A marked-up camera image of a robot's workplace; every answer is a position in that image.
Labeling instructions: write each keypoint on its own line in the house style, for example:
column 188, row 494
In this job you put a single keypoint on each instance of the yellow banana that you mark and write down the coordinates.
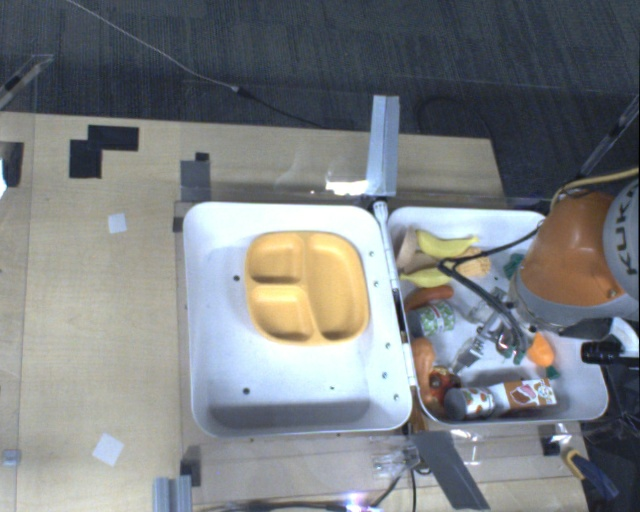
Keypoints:
column 440, row 242
column 425, row 277

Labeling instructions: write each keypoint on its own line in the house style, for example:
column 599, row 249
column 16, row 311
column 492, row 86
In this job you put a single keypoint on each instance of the black cylinder on white bracket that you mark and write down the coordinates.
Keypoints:
column 600, row 352

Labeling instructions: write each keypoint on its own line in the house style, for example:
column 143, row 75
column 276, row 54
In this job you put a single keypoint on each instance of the red apple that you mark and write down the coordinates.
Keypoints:
column 442, row 382

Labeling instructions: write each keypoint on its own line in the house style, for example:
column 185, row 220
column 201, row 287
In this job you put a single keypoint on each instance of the orange divided plate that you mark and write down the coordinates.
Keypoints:
column 330, row 280

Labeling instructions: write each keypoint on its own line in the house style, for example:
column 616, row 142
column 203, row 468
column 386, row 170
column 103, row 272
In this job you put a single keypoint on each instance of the yellow corn cob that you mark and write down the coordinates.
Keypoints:
column 475, row 265

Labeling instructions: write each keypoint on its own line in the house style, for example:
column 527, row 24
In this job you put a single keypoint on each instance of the orange carrot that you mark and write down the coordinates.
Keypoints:
column 541, row 350

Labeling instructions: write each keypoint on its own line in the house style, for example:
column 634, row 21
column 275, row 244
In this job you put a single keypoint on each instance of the grey can with fruit print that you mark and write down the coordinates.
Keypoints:
column 470, row 404

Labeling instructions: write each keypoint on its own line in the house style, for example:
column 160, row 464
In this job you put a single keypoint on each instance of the orange sausage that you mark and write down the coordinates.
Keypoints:
column 425, row 296

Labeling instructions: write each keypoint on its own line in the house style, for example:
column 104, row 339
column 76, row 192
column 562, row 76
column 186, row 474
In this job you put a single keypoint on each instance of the thin black and white rod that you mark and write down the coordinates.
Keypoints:
column 389, row 260

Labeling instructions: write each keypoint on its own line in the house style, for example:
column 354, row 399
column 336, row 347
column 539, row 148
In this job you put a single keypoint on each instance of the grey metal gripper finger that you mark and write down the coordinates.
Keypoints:
column 472, row 350
column 487, row 307

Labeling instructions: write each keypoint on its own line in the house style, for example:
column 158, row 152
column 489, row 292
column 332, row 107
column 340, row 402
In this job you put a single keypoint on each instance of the white plastic tray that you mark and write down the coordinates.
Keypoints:
column 575, row 395
column 300, row 390

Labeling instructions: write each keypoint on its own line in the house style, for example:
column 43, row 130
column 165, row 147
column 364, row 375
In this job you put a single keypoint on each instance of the tan bread piece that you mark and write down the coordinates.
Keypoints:
column 407, row 247

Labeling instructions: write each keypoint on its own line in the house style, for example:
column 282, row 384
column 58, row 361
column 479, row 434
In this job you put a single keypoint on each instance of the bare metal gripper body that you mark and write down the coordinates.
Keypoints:
column 507, row 332

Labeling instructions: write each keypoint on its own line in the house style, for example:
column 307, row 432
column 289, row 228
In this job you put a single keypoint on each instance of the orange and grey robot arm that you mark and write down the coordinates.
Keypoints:
column 570, row 250

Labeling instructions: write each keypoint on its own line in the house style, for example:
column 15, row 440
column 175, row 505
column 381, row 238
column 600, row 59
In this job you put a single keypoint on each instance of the green and white can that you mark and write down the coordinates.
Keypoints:
column 435, row 320

